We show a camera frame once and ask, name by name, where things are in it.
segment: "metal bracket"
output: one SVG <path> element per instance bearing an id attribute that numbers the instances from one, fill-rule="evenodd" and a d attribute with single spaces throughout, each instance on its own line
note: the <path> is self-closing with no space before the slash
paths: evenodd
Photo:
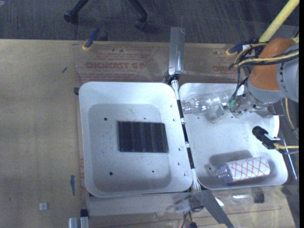
<path id="1" fill-rule="evenodd" d="M 222 207 L 213 196 L 211 190 L 202 190 L 200 192 L 193 193 L 193 195 L 200 201 L 202 205 L 204 205 L 204 207 L 219 224 L 225 224 L 228 228 L 234 227 Z"/>
<path id="2" fill-rule="evenodd" d="M 170 34 L 169 69 L 164 74 L 163 83 L 171 84 L 173 79 L 178 80 L 184 70 L 185 32 L 182 28 L 172 27 Z"/>

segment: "gray carpet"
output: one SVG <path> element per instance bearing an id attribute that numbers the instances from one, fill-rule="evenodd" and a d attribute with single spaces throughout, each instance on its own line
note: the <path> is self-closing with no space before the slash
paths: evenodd
<path id="1" fill-rule="evenodd" d="M 84 40 L 95 28 L 112 41 L 169 41 L 170 27 L 182 26 L 186 42 L 238 43 L 259 37 L 288 0 L 139 0 L 149 14 L 146 32 L 133 27 L 140 18 L 127 0 L 90 0 L 79 25 L 63 19 L 78 0 L 0 0 L 0 38 Z M 299 8 L 278 32 L 292 36 Z"/>

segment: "yellow cable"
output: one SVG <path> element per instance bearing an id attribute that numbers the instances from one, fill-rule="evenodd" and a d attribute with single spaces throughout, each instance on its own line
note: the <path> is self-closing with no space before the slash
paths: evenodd
<path id="1" fill-rule="evenodd" d="M 300 0 L 289 0 L 283 9 L 279 12 L 277 17 L 269 25 L 267 30 L 260 37 L 259 41 L 269 41 L 271 37 L 276 33 L 276 31 L 281 27 L 284 21 L 289 17 L 289 15 L 294 11 L 298 6 Z"/>
<path id="2" fill-rule="evenodd" d="M 286 115 L 287 115 L 287 119 L 291 125 L 291 127 L 293 128 L 293 130 L 295 130 L 295 126 L 293 125 L 291 118 L 290 118 L 290 114 L 289 114 L 289 109 L 288 109 L 288 98 L 285 98 L 285 111 L 286 111 Z"/>
<path id="3" fill-rule="evenodd" d="M 257 43 L 257 44 L 254 44 L 254 45 L 250 46 L 250 47 L 245 48 L 243 51 L 241 51 L 241 52 L 238 54 L 238 56 L 237 56 L 236 59 L 234 60 L 234 63 L 235 63 L 235 64 L 238 63 L 238 60 L 241 58 L 241 56 L 242 56 L 245 52 L 251 50 L 252 48 L 256 48 L 256 47 L 259 47 L 259 46 L 266 46 L 267 44 L 268 44 L 267 42 L 261 42 L 261 43 Z"/>
<path id="4" fill-rule="evenodd" d="M 281 145 L 279 143 L 274 143 L 275 149 L 276 150 L 283 150 L 283 149 L 298 149 L 299 145 Z"/>
<path id="5" fill-rule="evenodd" d="M 286 56 L 282 56 L 282 57 L 270 57 L 270 58 L 253 58 L 253 59 L 246 59 L 244 61 L 241 61 L 238 64 L 234 64 L 234 67 L 239 67 L 241 65 L 243 65 L 244 63 L 248 63 L 248 62 L 276 62 L 279 60 L 283 60 L 283 59 L 288 59 L 294 56 L 299 55 L 299 52 L 295 52 Z"/>
<path id="6" fill-rule="evenodd" d="M 300 36 L 294 37 L 294 38 L 293 38 L 293 41 L 294 41 L 295 43 L 299 43 L 299 42 L 300 42 Z"/>

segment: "yellow pole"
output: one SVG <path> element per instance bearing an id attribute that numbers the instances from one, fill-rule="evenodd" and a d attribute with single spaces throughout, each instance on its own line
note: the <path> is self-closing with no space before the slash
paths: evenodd
<path id="1" fill-rule="evenodd" d="M 274 143 L 275 149 L 277 150 L 283 150 L 283 149 L 298 149 L 299 145 L 281 145 L 279 143 Z"/>
<path id="2" fill-rule="evenodd" d="M 274 19 L 274 21 L 269 25 L 264 34 L 261 36 L 259 42 L 269 41 L 299 3 L 300 0 L 289 0 L 281 12 Z"/>

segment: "black mesh insert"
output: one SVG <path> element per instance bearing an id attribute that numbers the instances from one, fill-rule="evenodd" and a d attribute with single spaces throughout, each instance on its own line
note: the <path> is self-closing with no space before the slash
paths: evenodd
<path id="1" fill-rule="evenodd" d="M 120 152 L 167 153 L 165 124 L 118 122 Z"/>

